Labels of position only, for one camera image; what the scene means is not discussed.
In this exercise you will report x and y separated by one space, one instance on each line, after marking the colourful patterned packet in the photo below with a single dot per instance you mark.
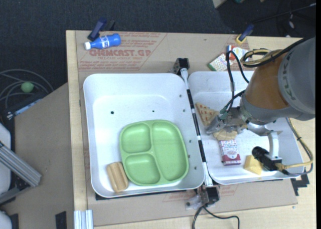
218 62

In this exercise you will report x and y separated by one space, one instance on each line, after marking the blue bottle with white cap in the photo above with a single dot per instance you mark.
105 41

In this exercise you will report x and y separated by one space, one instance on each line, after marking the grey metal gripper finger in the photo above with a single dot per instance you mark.
241 128
215 125

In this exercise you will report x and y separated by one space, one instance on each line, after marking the white carton with red print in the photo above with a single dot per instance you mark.
237 51

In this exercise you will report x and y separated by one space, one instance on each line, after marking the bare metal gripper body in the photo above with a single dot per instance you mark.
235 117

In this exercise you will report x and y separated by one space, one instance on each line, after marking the green ball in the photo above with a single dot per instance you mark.
27 87

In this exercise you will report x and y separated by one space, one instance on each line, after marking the green divided plate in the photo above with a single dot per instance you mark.
163 147

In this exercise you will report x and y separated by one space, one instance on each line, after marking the toy pizza slice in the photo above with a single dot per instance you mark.
204 112

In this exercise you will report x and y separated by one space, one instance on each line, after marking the tan toy biscuit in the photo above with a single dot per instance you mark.
224 135

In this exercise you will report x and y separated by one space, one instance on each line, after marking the red and white carton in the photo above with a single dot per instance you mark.
229 152

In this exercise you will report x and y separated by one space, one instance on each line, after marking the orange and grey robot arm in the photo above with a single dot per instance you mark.
270 85

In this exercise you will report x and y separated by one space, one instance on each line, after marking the brown cardboard board red print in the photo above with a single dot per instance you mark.
160 47

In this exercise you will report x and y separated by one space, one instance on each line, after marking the white plastic tray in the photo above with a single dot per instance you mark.
213 87
140 97

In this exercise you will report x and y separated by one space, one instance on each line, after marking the thin black and white rod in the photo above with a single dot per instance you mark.
195 122

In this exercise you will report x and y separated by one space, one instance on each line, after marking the tan toy bread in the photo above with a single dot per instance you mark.
117 176

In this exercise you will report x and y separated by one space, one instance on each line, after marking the black cylinder on white bracket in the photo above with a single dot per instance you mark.
265 156

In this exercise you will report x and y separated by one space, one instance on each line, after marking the yellow cheese wedge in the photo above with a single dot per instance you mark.
252 165

